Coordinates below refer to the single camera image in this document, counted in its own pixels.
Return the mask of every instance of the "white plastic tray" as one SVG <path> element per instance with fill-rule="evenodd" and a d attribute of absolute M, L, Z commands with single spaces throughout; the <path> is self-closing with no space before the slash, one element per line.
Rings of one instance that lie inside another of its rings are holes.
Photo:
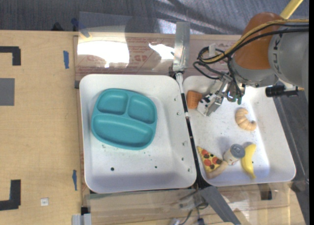
<path fill-rule="evenodd" d="M 197 91 L 206 95 L 214 80 L 204 76 L 190 76 L 183 82 L 184 92 Z M 239 128 L 235 121 L 238 108 L 248 109 L 248 119 L 257 122 L 257 129 L 249 132 Z M 222 105 L 209 117 L 196 109 L 189 109 L 191 128 L 196 146 L 201 146 L 222 158 L 223 153 L 234 143 L 257 144 L 253 155 L 255 179 L 243 170 L 240 161 L 214 179 L 207 179 L 199 157 L 203 178 L 214 186 L 232 186 L 256 183 L 285 182 L 294 178 L 296 169 L 283 131 L 276 106 L 272 98 L 267 98 L 265 88 L 249 87 L 245 91 L 242 104 L 224 99 Z"/>
<path fill-rule="evenodd" d="M 97 140 L 91 116 L 100 93 L 135 91 L 157 108 L 156 134 L 143 150 L 126 150 Z M 79 85 L 85 181 L 96 193 L 190 187 L 196 169 L 177 82 L 161 75 L 87 75 Z"/>

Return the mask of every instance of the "wooden tabletop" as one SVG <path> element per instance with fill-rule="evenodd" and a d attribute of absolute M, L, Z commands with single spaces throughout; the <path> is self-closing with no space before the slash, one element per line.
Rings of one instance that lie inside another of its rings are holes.
<path fill-rule="evenodd" d="M 21 182 L 20 205 L 0 211 L 0 224 L 71 224 L 71 216 L 80 213 L 82 185 L 73 46 L 76 35 L 77 32 L 0 31 L 0 46 L 21 49 L 20 66 L 12 65 L 11 53 L 0 53 L 0 78 L 14 79 L 14 105 L 0 105 L 0 202 L 10 200 L 12 180 Z M 237 209 L 233 202 L 232 209 L 243 224 L 304 224 L 294 192 L 288 189 L 285 195 L 289 201 L 284 206 L 262 205 L 244 211 L 245 205 Z M 205 221 L 222 222 L 215 214 L 208 214 Z M 138 224 L 168 223 L 163 220 Z"/>

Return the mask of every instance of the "toy pizza slice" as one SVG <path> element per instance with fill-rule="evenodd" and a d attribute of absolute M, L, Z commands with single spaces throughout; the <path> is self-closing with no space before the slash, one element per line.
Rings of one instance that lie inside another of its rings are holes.
<path fill-rule="evenodd" d="M 208 179 L 213 179 L 220 175 L 227 167 L 228 163 L 219 159 L 214 154 L 208 152 L 204 148 L 197 147 L 197 151 L 203 162 L 203 166 Z"/>

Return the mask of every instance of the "banana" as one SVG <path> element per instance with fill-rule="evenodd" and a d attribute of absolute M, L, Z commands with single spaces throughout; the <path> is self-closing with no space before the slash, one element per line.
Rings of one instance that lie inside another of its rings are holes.
<path fill-rule="evenodd" d="M 244 148 L 245 156 L 241 159 L 243 169 L 251 176 L 252 179 L 256 178 L 253 169 L 252 156 L 256 150 L 256 144 L 249 144 Z"/>

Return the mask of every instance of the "tin can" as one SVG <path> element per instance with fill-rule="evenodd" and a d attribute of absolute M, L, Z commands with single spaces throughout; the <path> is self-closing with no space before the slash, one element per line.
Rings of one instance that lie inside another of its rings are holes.
<path fill-rule="evenodd" d="M 243 146 L 239 144 L 233 144 L 223 155 L 224 160 L 229 165 L 234 165 L 239 159 L 245 156 L 245 150 Z"/>

